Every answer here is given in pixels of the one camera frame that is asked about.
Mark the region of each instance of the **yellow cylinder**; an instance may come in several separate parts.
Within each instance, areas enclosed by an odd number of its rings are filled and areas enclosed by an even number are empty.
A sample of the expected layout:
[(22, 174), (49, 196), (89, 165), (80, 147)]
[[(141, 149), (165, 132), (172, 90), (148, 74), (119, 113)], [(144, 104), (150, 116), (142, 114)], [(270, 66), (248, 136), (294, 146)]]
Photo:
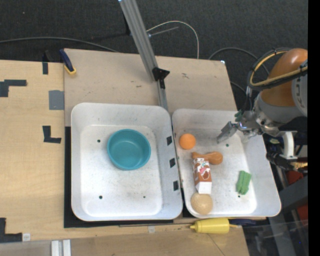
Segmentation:
[(230, 224), (227, 218), (208, 218), (197, 220), (190, 228), (197, 233), (226, 234), (229, 232)]

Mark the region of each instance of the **toy orange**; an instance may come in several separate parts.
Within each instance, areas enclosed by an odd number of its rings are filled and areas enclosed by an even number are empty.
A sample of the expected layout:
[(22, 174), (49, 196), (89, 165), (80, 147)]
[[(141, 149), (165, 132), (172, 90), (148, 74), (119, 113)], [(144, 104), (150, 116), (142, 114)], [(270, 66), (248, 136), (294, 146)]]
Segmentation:
[(196, 138), (191, 133), (181, 135), (179, 144), (184, 150), (190, 150), (196, 145)]

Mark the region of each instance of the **blue plate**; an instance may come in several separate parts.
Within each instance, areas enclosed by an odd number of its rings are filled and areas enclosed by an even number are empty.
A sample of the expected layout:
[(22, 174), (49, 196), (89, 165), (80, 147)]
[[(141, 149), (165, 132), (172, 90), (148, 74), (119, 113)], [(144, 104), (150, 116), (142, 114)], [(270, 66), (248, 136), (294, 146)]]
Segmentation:
[(133, 129), (116, 131), (108, 139), (106, 147), (112, 163), (125, 171), (144, 166), (151, 155), (147, 138)]

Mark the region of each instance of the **chocolate milk carton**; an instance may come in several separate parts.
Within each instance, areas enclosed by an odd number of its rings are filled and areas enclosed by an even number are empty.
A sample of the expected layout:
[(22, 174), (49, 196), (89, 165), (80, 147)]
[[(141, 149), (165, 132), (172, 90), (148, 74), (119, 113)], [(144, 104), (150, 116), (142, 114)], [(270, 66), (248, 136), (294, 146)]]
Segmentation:
[(206, 158), (195, 158), (192, 161), (193, 179), (199, 194), (211, 194), (212, 179), (209, 161)]

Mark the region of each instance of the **round tan food toy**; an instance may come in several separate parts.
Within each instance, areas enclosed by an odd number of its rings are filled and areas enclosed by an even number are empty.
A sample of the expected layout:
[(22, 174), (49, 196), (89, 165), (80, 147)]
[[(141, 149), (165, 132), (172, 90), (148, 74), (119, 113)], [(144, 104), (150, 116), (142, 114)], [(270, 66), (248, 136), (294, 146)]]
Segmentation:
[(198, 214), (207, 215), (212, 210), (214, 204), (209, 194), (195, 192), (191, 196), (191, 206)]

